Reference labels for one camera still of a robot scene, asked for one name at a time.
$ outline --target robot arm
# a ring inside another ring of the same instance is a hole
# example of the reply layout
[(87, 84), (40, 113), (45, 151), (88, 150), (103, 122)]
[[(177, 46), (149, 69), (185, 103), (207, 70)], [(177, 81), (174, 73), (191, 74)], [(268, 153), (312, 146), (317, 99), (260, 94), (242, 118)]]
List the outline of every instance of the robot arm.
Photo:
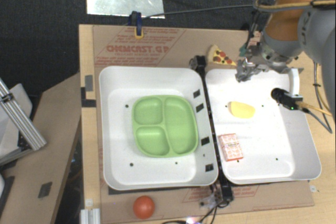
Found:
[[(291, 9), (293, 3), (303, 2), (308, 6)], [(275, 8), (288, 8), (271, 13), (260, 43), (242, 50), (245, 59), (238, 62), (236, 79), (246, 81), (269, 69), (289, 73), (287, 65), (304, 51), (322, 65), (324, 89), (335, 120), (335, 3), (331, 0), (331, 5), (315, 6), (317, 2), (330, 0), (276, 0)]]

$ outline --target gray machine part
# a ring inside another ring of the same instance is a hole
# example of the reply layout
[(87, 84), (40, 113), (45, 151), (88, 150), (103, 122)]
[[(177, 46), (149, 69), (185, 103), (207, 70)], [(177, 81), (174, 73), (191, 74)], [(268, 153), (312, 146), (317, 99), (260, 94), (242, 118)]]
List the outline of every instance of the gray machine part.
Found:
[(306, 9), (298, 22), (298, 40), (302, 50), (315, 62), (322, 64), (324, 45), (335, 29), (335, 8)]
[(335, 121), (335, 28), (324, 44), (322, 54), (322, 77), (330, 112)]
[(263, 31), (260, 42), (247, 48), (245, 61), (238, 61), (236, 79), (238, 82), (247, 81), (254, 74), (270, 69), (279, 74), (288, 73), (290, 68), (287, 65), (301, 52), (297, 41), (276, 40)]
[(322, 66), (324, 91), (335, 120), (335, 7), (305, 10), (298, 23), (301, 48)]

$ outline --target yellow toy cheese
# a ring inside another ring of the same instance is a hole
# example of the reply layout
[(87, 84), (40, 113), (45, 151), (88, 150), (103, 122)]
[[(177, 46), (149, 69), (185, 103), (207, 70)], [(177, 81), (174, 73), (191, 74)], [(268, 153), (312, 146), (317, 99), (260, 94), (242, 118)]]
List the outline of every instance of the yellow toy cheese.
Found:
[(253, 106), (240, 102), (230, 102), (229, 109), (233, 116), (241, 119), (250, 119), (256, 112)]

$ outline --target blue clamp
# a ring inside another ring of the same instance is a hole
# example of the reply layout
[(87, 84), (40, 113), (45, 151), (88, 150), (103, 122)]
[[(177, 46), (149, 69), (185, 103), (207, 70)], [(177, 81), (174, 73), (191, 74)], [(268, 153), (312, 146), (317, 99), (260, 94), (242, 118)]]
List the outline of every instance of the blue clamp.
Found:
[(136, 26), (136, 28), (134, 29), (135, 38), (143, 38), (141, 12), (133, 11), (132, 14), (128, 17), (128, 25)]

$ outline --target white tray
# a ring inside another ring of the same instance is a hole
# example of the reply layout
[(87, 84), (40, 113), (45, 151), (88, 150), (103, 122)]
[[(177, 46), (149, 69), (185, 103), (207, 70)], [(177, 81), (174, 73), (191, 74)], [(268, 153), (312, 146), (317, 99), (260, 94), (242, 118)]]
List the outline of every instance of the white tray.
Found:
[[(110, 187), (129, 190), (204, 186), (217, 179), (218, 166), (202, 81), (195, 71), (112, 66), (102, 70), (99, 84), (103, 171)], [(199, 135), (199, 144), (193, 153), (155, 158), (137, 148), (132, 131), (132, 106), (138, 98), (160, 94), (184, 97), (192, 105)], [(203, 109), (196, 112), (196, 107), (202, 104)]]
[[(206, 75), (216, 135), (236, 133), (244, 158), (226, 162), (223, 172), (235, 184), (314, 179), (321, 164), (301, 111), (290, 111), (272, 99), (274, 88), (289, 91), (289, 77), (274, 71), (237, 82), (236, 70), (213, 69)], [(238, 101), (255, 107), (251, 119), (234, 117), (225, 106)]]

